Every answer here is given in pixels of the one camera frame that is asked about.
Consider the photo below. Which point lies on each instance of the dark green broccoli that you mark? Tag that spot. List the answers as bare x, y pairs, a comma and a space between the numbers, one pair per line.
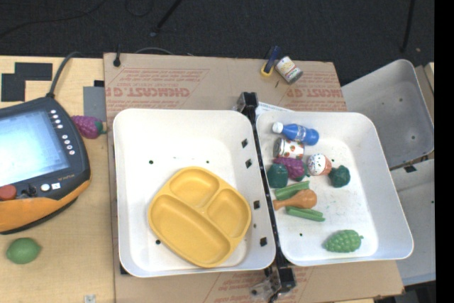
340, 176

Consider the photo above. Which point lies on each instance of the small can white label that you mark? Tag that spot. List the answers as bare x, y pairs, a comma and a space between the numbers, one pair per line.
289, 69

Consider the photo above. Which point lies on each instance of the green lime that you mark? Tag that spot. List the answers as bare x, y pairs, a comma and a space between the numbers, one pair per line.
23, 250

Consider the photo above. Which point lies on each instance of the blue bottle white cap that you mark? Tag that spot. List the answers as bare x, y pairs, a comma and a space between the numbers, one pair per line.
297, 133

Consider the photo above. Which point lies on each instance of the white can strawberry print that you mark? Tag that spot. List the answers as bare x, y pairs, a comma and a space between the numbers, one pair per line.
289, 149

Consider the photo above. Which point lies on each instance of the brown cardboard board red print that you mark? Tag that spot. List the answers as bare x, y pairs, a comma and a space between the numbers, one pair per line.
184, 88

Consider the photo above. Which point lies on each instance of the thin black rod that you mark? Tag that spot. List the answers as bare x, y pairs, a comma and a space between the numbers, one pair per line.
262, 172

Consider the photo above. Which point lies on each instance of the dark green bell pepper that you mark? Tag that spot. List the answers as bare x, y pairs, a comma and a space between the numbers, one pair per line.
277, 176

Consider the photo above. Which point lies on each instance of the green grapes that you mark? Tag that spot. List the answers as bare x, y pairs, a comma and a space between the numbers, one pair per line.
342, 241

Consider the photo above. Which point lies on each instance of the orange chicken drumstick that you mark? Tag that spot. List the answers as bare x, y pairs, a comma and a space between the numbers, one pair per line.
301, 199

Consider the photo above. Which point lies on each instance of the yellow divided plate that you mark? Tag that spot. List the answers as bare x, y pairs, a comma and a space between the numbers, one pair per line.
198, 220

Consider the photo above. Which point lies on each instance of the white plastic tray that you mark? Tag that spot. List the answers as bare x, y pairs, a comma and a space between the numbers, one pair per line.
152, 138
351, 195

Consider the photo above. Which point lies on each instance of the green celery stick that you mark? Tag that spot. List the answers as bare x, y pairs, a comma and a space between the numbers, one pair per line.
289, 190
305, 214

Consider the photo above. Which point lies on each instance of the purple grapes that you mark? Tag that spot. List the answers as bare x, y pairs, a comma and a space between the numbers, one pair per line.
87, 126
294, 166

